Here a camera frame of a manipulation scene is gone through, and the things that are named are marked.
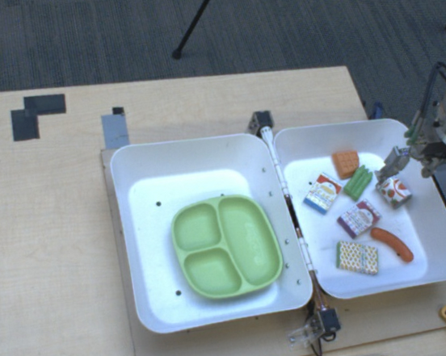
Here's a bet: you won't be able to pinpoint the white carton with red fruit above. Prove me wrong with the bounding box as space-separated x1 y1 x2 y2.
374 173 414 211

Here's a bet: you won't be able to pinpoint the green toy beans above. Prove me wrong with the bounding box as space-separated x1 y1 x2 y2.
340 163 377 203

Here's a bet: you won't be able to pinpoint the orange waffle biscuit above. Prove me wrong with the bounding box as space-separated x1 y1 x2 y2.
330 148 363 182

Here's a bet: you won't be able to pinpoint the purple and white carton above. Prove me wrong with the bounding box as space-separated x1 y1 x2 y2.
334 197 385 241

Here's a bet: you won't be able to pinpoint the white blue yellow carton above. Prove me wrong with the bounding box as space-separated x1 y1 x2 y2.
299 170 347 218

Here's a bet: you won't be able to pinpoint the orange sausage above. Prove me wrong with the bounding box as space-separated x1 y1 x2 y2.
369 222 416 269

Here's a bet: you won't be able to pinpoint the white plastic tray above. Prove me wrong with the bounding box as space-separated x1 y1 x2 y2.
271 107 446 308
107 123 318 340

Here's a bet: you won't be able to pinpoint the yellow patterned carton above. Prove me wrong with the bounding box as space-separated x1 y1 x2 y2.
332 235 382 281

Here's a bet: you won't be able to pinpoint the thin black and white rod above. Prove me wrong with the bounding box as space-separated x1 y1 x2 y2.
259 120 328 317

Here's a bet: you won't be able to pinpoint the green divided plate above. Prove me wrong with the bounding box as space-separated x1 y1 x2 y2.
167 188 288 305

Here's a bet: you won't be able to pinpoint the black block with wires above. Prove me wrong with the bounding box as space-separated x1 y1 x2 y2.
244 109 276 136
311 306 345 343

